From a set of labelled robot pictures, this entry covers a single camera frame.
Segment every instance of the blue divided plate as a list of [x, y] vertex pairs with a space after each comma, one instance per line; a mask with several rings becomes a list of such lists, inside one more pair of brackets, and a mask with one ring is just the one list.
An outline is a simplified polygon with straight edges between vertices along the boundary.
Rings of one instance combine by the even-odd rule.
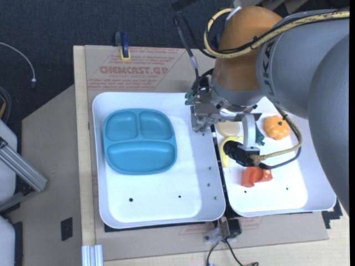
[[104, 123], [105, 157], [112, 169], [129, 175], [167, 171], [177, 157], [176, 138], [169, 118], [151, 109], [124, 109]]

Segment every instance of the white tray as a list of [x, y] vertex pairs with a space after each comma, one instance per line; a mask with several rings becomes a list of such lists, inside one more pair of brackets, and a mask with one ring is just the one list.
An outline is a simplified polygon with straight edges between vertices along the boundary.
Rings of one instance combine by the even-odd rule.
[[[102, 93], [93, 101], [98, 165], [99, 211], [112, 228], [214, 221], [225, 211], [225, 198], [210, 132], [191, 128], [184, 93]], [[171, 121], [177, 159], [154, 175], [125, 175], [107, 163], [103, 148], [106, 117], [121, 109], [154, 109]]]
[[[267, 137], [263, 129], [263, 122], [269, 116], [278, 115], [277, 110], [267, 98], [261, 99], [257, 109], [253, 112], [262, 113], [257, 121], [259, 130], [265, 135], [265, 145], [256, 145], [261, 150], [260, 155], [291, 148], [297, 144], [297, 139], [292, 131], [288, 137], [282, 140]], [[323, 172], [313, 147], [308, 121], [291, 114], [288, 115], [297, 125], [303, 137], [301, 154], [296, 161], [272, 170], [273, 179], [271, 181], [259, 182], [249, 188], [241, 185], [241, 177], [245, 167], [230, 159], [229, 167], [223, 168], [230, 205], [241, 216], [254, 217], [325, 211], [333, 208], [336, 202], [336, 195]], [[218, 132], [216, 132], [216, 136], [220, 145], [225, 138]], [[238, 136], [243, 136], [241, 122]], [[274, 165], [294, 157], [295, 154], [296, 152], [287, 153], [264, 162]]]

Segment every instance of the yellow cable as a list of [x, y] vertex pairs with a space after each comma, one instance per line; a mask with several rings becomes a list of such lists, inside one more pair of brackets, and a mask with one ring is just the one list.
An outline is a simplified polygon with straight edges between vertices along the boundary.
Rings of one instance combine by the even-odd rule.
[[295, 150], [298, 150], [301, 145], [302, 145], [302, 135], [301, 135], [301, 132], [299, 131], [299, 129], [297, 128], [297, 126], [295, 125], [295, 123], [293, 123], [293, 121], [285, 114], [285, 112], [283, 110], [281, 110], [282, 114], [281, 116], [284, 118], [284, 119], [287, 119], [287, 121], [293, 126], [293, 128], [296, 130], [297, 134], [298, 134], [298, 144], [292, 148], [289, 148], [289, 149], [285, 149], [285, 150], [282, 150], [282, 151], [277, 151], [277, 152], [273, 152], [273, 153], [270, 153], [270, 154], [267, 154], [267, 155], [251, 155], [250, 158], [252, 160], [254, 160], [255, 163], [257, 162], [261, 162], [267, 158], [270, 158], [270, 157], [275, 157], [275, 156], [279, 156], [279, 155], [283, 155], [283, 154], [286, 154], [286, 153], [289, 153], [289, 152], [292, 152], [292, 151], [295, 151]]
[[308, 16], [308, 17], [304, 17], [304, 18], [300, 18], [297, 19], [293, 22], [289, 22], [273, 31], [271, 31], [269, 34], [267, 34], [266, 36], [264, 36], [263, 38], [257, 40], [256, 42], [254, 42], [253, 44], [251, 44], [248, 48], [243, 49], [243, 50], [239, 50], [237, 52], [233, 52], [233, 53], [219, 53], [215, 50], [213, 50], [210, 47], [207, 35], [208, 32], [210, 31], [212, 25], [214, 24], [215, 20], [218, 19], [218, 17], [220, 17], [223, 14], [226, 13], [230, 13], [232, 12], [233, 9], [232, 8], [226, 8], [223, 9], [219, 12], [217, 12], [208, 22], [207, 24], [207, 31], [204, 33], [204, 44], [206, 49], [215, 57], [219, 57], [219, 58], [234, 58], [234, 57], [239, 57], [242, 56], [244, 54], [247, 54], [249, 52], [251, 52], [252, 50], [257, 49], [259, 46], [261, 46], [263, 43], [267, 42], [268, 40], [274, 38], [275, 36], [289, 30], [295, 27], [298, 27], [299, 25], [303, 25], [303, 24], [308, 24], [308, 23], [313, 23], [313, 22], [319, 22], [319, 21], [326, 21], [326, 20], [330, 20], [330, 19], [344, 19], [344, 18], [349, 18], [350, 17], [350, 11], [339, 11], [339, 12], [331, 12], [331, 13], [323, 13], [323, 14], [317, 14], [317, 15], [312, 15], [312, 16]]

